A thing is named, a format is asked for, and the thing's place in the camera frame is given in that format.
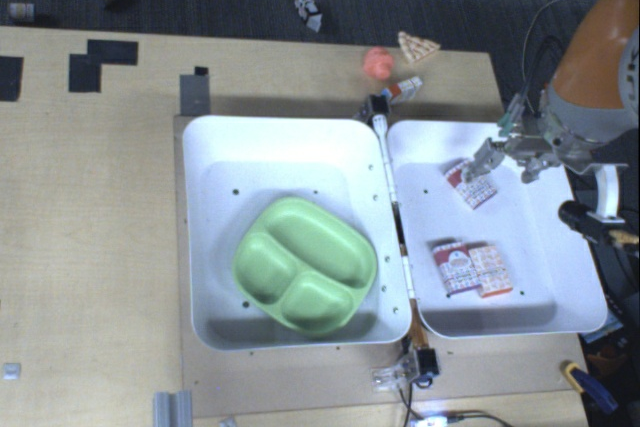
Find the small box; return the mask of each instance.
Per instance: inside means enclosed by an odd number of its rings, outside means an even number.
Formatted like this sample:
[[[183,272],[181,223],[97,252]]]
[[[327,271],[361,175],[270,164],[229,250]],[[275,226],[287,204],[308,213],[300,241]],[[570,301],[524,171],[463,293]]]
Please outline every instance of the small box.
[[[451,186],[462,196],[465,203],[474,210],[498,192],[491,182],[484,176],[479,176],[471,183],[462,181],[462,170],[469,165],[464,160],[447,171],[444,177]]]
[[[483,246],[469,250],[473,266],[480,280],[480,295],[489,297],[513,290],[507,268],[495,246]]]
[[[433,256],[449,294],[480,287],[478,273],[464,244],[454,242],[435,247]]]

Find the green divided dish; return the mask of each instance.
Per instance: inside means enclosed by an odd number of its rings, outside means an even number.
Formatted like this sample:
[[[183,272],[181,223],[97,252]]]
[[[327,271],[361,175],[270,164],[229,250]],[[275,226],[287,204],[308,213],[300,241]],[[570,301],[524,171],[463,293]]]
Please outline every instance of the green divided dish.
[[[233,258],[233,279],[281,324],[320,337],[343,327],[377,271],[376,253],[360,233],[302,198],[269,205]]]

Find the wooden table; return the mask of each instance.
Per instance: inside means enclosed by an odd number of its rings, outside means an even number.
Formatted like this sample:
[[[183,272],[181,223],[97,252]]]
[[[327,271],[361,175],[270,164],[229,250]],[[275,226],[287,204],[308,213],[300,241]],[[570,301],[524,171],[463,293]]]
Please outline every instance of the wooden table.
[[[137,66],[103,65],[101,93],[69,93],[69,54],[86,54],[88,39],[137,41]],[[151,426],[154,393],[188,387],[176,257],[179,76],[209,68],[214,113],[350,117],[381,88],[361,72],[365,51],[0,27],[0,56],[24,58],[19,101],[0,103],[0,363],[22,364],[19,380],[0,380],[0,425]],[[395,73],[425,82],[398,117],[495,121],[502,112],[487,55],[440,52],[415,67],[399,62]],[[483,409],[518,427],[587,425],[558,370],[567,359],[584,364],[575,335],[430,339],[443,373],[417,395],[418,410]],[[271,368],[278,357],[265,354]],[[366,390],[354,402],[323,402],[316,383],[311,403],[295,403],[306,410],[268,412],[265,397],[281,392],[274,385],[235,397],[229,412],[253,411],[236,414],[240,427],[401,425],[397,397],[370,398],[359,354],[322,360]],[[231,384],[242,389],[247,378]]]

